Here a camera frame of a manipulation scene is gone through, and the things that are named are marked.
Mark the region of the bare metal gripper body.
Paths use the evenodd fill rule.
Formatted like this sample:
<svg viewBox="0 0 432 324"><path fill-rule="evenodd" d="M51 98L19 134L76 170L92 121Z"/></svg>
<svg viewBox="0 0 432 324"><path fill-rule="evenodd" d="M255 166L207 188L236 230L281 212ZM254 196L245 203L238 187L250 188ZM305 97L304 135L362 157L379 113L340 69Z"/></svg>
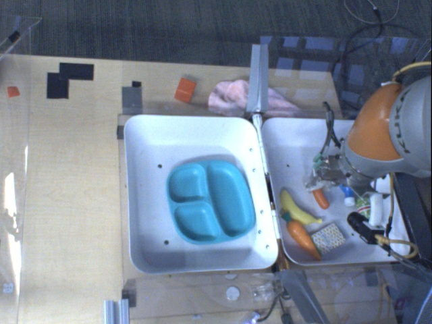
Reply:
<svg viewBox="0 0 432 324"><path fill-rule="evenodd" d="M351 166L341 154L318 154L313 159L313 177L319 184L347 185L351 175Z"/></svg>

